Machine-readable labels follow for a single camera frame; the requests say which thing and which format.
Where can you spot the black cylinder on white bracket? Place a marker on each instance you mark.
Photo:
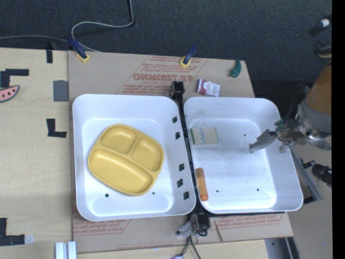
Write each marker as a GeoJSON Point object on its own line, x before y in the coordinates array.
{"type": "Point", "coordinates": [322, 173]}

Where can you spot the yellow divided plate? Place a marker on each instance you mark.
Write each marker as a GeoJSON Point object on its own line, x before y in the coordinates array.
{"type": "Point", "coordinates": [121, 163]}

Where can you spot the green toy vegetable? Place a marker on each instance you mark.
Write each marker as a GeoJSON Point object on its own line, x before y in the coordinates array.
{"type": "Point", "coordinates": [236, 69]}

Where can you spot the brown cardboard board red print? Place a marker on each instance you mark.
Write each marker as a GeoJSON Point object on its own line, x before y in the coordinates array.
{"type": "Point", "coordinates": [113, 71]}

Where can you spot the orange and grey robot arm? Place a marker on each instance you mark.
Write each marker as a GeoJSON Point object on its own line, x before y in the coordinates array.
{"type": "Point", "coordinates": [320, 96]}

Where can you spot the white plastic tray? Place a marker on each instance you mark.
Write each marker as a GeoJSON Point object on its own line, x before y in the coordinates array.
{"type": "Point", "coordinates": [237, 171]}
{"type": "Point", "coordinates": [126, 109]}

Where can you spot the red and white carton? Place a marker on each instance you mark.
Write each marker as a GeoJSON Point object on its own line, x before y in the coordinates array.
{"type": "Point", "coordinates": [208, 88]}

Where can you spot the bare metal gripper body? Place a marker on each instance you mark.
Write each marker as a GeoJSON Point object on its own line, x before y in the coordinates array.
{"type": "Point", "coordinates": [296, 137]}

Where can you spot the white and green patterned carton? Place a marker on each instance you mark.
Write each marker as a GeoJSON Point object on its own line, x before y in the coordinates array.
{"type": "Point", "coordinates": [205, 135]}

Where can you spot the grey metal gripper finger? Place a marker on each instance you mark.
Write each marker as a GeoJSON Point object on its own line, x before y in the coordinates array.
{"type": "Point", "coordinates": [284, 147]}
{"type": "Point", "coordinates": [261, 142]}

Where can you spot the pink watermelon slice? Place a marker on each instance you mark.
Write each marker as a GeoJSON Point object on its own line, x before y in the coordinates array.
{"type": "Point", "coordinates": [8, 92]}

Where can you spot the thin black rod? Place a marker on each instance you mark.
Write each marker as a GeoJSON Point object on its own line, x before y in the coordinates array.
{"type": "Point", "coordinates": [187, 139]}

